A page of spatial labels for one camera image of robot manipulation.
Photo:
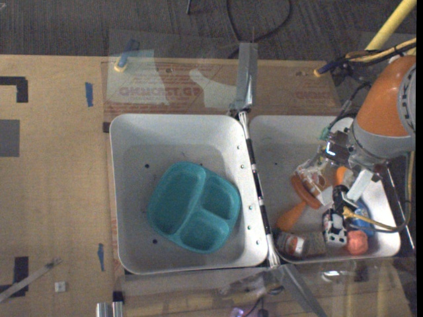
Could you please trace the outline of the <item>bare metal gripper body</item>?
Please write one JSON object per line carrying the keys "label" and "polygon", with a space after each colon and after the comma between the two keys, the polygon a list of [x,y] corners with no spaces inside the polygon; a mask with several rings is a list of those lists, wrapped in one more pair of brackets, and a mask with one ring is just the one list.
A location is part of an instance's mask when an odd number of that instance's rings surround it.
{"label": "bare metal gripper body", "polygon": [[323,149],[324,156],[339,165],[353,166],[355,146],[350,139],[350,130],[347,128],[330,132]]}

